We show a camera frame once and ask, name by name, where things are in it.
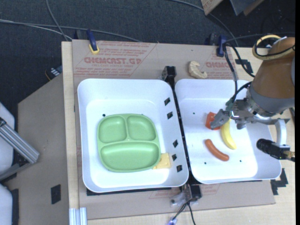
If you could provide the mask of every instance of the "blue clamp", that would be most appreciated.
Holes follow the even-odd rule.
[[[100,52],[100,49],[96,43],[96,39],[90,29],[86,30],[86,34],[88,35],[88,39],[90,41],[89,47],[92,52],[92,54],[98,54]]]
[[[227,41],[224,35],[220,35],[218,39],[217,56],[224,57],[223,44]]]

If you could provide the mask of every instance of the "red object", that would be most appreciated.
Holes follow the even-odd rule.
[[[209,112],[209,114],[207,114],[205,126],[210,130],[212,130],[210,127],[210,122],[212,122],[215,119],[215,115],[216,114],[213,112]]]

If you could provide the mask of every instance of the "orange sausage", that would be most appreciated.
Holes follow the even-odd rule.
[[[220,150],[218,150],[215,145],[212,143],[211,139],[206,139],[204,141],[206,147],[208,150],[216,157],[219,158],[222,161],[228,161],[229,156],[227,154],[222,153]]]

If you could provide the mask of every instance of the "banana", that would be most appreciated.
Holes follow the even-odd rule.
[[[229,119],[221,127],[221,136],[222,136],[224,143],[227,145],[227,147],[229,147],[230,149],[236,149],[236,144],[230,134],[230,122],[231,122],[231,119]]]

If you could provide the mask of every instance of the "white plastic object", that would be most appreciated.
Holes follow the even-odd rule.
[[[15,128],[15,119],[7,108],[0,103],[0,117],[11,127]],[[0,174],[11,167],[14,158],[14,149],[0,137]]]
[[[161,80],[86,79],[77,89],[82,147],[82,178],[96,193],[179,187],[188,180],[188,165],[171,87]],[[104,116],[135,113],[150,118],[157,129],[161,153],[171,168],[111,172],[98,155],[97,125]]]
[[[241,87],[247,81],[238,81]],[[237,149],[228,148],[222,140],[221,130],[210,130],[205,126],[209,112],[225,109],[225,103],[234,94],[232,80],[182,79],[175,85],[187,151],[193,176],[201,183],[212,184],[249,180],[275,179],[281,174],[280,161],[263,153],[256,147],[260,138],[272,140],[269,128],[262,123],[247,124],[238,130],[234,121],[230,124],[231,135]],[[243,89],[237,99],[246,96]],[[214,157],[204,145],[211,139],[229,161]]]
[[[13,214],[13,197],[10,191],[0,184],[0,224],[11,225]]]

